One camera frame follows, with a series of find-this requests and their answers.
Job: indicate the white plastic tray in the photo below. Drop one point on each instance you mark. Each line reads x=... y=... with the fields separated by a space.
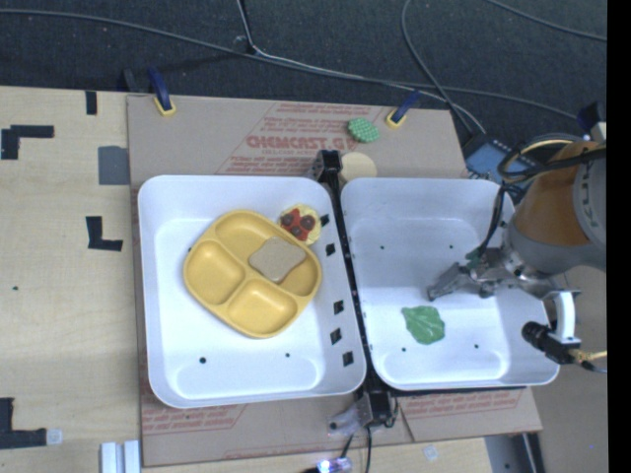
x=419 y=244
x=236 y=372

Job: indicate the tan bread slice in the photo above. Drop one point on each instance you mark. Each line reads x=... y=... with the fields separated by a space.
x=277 y=259

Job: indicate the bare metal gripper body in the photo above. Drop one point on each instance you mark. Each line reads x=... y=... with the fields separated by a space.
x=503 y=274

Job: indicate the yellow divided plate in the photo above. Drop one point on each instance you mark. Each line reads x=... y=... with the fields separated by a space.
x=217 y=274

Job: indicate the thin black rod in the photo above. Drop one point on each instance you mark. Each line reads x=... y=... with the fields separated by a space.
x=351 y=274

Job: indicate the black cylinder on white bracket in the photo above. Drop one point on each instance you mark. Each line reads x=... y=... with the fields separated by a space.
x=557 y=335

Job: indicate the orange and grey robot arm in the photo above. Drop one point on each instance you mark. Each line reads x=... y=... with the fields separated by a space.
x=552 y=210

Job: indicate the beige round biscuit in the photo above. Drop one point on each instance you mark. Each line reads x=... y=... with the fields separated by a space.
x=360 y=165

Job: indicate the green checkered biscuit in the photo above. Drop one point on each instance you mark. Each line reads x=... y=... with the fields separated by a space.
x=364 y=130

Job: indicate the brown cardboard board red print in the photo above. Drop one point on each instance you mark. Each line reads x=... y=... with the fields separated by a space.
x=207 y=131

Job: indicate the green lettuce leaf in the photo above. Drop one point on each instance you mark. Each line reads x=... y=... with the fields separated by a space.
x=424 y=325

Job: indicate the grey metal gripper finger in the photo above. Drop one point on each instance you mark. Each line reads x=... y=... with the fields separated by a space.
x=453 y=274
x=443 y=291

